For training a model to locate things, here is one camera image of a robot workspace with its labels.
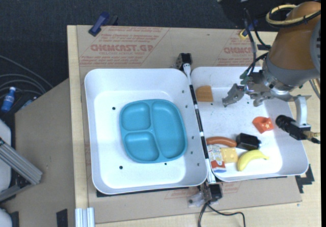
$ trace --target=yellow cheese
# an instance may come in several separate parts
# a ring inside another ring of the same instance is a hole
[[[238,154],[235,148],[221,148],[221,154],[224,163],[236,163],[238,161]]]

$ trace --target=wooden table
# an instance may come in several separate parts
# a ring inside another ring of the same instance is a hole
[[[196,29],[196,33],[213,34],[213,30]],[[77,26],[68,26],[68,56],[70,102],[73,141],[73,166],[75,182],[76,208],[89,207],[86,158],[84,146],[83,112],[80,102],[81,82],[79,73],[78,36]],[[194,30],[189,29],[189,34],[194,35]],[[261,38],[267,44],[272,44],[276,33],[261,33]],[[225,38],[214,38],[215,43],[226,45]],[[297,94],[312,95],[308,100],[308,123],[313,131],[320,131],[320,101],[313,93],[310,85],[304,85]],[[320,171],[320,145],[304,142],[304,146],[314,175],[312,185],[304,186],[302,202],[295,204],[282,204],[256,208],[243,208],[241,211],[246,216],[247,226],[321,226],[321,171]],[[96,226],[197,226],[198,214],[184,214],[176,216],[156,217],[97,224]],[[202,226],[242,226],[240,216],[225,217],[207,212],[202,219]]]

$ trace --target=gray carpet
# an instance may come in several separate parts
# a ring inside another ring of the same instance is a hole
[[[304,1],[308,0],[242,4],[236,0],[0,0],[0,55],[55,86],[68,77],[66,26],[94,24],[102,11],[117,14],[118,25],[235,29],[243,27],[244,7],[257,17],[277,5]],[[274,31],[263,19],[258,28]],[[0,75],[8,73],[28,74],[0,59]]]

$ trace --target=blue object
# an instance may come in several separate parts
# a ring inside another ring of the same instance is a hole
[[[126,153],[139,163],[171,161],[187,149],[181,113],[167,100],[141,100],[125,105],[120,112],[120,131]]]
[[[254,25],[256,26],[257,24],[258,24],[258,20],[257,19],[254,19],[253,24],[250,23],[249,26],[248,26],[249,30],[250,31],[253,31],[254,30]],[[248,35],[247,30],[246,29],[243,29],[243,32],[241,34],[242,34],[242,36],[246,37]]]
[[[108,12],[102,12],[100,17],[97,19],[93,27],[88,31],[91,35],[96,36],[101,31],[101,26],[106,25],[110,14]]]
[[[15,91],[16,91],[15,87],[10,87],[9,93],[5,96],[4,103],[2,104],[1,107],[2,112],[7,113],[11,109],[15,101]]]

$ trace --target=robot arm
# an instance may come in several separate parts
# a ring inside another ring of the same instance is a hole
[[[271,20],[273,13],[284,9],[291,9],[284,21]],[[315,86],[315,92],[320,95],[320,88],[316,85],[316,80],[320,79],[320,13],[321,3],[318,2],[272,9],[266,20],[280,30],[269,52],[256,59],[263,60],[262,69],[250,73],[247,69],[240,76],[240,85],[234,84],[228,96],[222,99],[223,105],[226,107],[239,101],[244,94],[254,100],[254,106],[272,98],[294,101],[297,120],[281,117],[277,120],[278,126],[298,140],[319,142],[306,122],[306,99],[310,96],[292,96],[290,92],[310,81]]]

